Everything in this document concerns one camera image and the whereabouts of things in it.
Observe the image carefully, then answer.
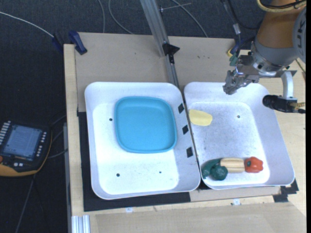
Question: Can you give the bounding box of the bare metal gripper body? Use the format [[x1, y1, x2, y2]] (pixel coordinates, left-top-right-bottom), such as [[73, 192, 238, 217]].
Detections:
[[235, 54, 285, 83]]

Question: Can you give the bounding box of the yellow flat crisp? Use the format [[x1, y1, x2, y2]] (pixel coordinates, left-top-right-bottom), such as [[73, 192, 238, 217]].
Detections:
[[189, 109, 213, 127]]

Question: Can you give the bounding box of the white plastic tray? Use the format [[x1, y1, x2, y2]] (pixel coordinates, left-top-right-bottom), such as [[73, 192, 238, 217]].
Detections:
[[84, 81, 202, 200], [183, 81, 296, 190]]

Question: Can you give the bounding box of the beige ribbed bread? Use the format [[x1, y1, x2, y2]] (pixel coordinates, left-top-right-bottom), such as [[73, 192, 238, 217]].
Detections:
[[220, 157, 246, 174]]

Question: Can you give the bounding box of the red pepper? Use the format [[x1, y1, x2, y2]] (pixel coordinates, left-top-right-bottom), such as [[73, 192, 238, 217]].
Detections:
[[244, 156, 264, 174]]

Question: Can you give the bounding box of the green broccoli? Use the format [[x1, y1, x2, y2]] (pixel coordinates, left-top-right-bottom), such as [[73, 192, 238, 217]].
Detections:
[[201, 158, 229, 181]]

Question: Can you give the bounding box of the blue plate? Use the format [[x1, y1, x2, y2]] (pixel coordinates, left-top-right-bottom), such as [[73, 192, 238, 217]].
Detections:
[[114, 96, 177, 154]]

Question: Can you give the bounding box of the pale wood board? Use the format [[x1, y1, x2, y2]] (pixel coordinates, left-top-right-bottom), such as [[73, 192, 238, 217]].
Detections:
[[74, 32, 306, 205]]

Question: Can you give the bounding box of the black cylinder on white bracket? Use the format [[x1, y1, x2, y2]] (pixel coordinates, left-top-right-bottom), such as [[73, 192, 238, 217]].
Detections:
[[262, 70, 298, 113]]

